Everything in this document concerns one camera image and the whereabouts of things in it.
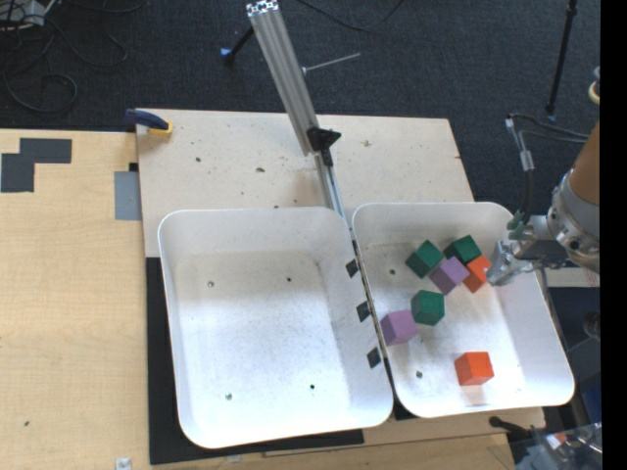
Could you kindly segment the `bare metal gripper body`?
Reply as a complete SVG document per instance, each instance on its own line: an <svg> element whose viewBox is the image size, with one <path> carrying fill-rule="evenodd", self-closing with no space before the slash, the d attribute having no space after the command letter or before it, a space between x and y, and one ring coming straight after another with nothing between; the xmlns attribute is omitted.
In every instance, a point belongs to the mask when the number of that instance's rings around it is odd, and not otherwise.
<svg viewBox="0 0 627 470"><path fill-rule="evenodd" d="M545 215L511 222L511 253L523 270L562 268L568 261L601 272L599 208L553 201Z"/></svg>

